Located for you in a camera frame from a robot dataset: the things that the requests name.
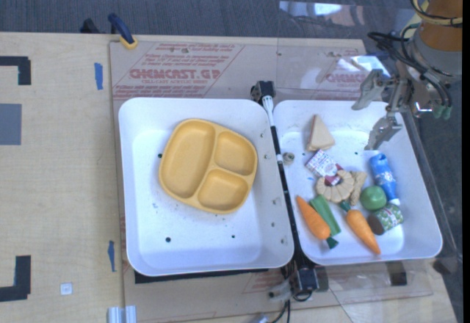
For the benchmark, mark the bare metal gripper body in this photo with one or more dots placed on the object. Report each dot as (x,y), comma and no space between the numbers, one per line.
(416,88)

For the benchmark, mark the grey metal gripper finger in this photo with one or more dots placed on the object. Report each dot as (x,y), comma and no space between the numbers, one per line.
(369,88)
(383,130)

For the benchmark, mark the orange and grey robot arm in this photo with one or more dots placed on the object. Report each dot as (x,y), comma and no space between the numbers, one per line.
(442,2)

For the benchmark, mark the blue plastic bottle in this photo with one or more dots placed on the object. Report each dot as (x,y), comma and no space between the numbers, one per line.
(382,174)

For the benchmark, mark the beige biscuit stick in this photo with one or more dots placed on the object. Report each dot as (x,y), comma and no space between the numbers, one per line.
(358,184)

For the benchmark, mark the beige triangular sandwich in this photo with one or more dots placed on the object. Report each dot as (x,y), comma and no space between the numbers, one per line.
(318,136)

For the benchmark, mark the green apple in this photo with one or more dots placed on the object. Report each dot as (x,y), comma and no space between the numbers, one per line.
(372,197)

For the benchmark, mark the white and red small carton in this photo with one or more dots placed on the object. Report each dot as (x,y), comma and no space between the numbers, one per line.
(321,163)

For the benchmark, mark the green small can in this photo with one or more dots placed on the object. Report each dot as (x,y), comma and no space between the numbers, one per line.
(389,218)

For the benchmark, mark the green vegetable stick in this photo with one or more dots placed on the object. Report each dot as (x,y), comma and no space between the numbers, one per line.
(327,213)

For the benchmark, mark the orange carrot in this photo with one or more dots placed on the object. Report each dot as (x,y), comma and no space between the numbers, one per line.
(361,229)
(313,220)

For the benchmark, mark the thin black and white rod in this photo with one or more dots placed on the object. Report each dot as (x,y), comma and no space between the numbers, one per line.
(280,162)

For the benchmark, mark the white plastic tray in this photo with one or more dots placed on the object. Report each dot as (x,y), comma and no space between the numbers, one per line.
(205,241)
(418,233)

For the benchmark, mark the brown cardboard board red print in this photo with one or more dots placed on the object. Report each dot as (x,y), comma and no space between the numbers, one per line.
(220,64)

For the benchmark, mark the yellow divided plate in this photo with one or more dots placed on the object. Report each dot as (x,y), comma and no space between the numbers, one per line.
(191,160)

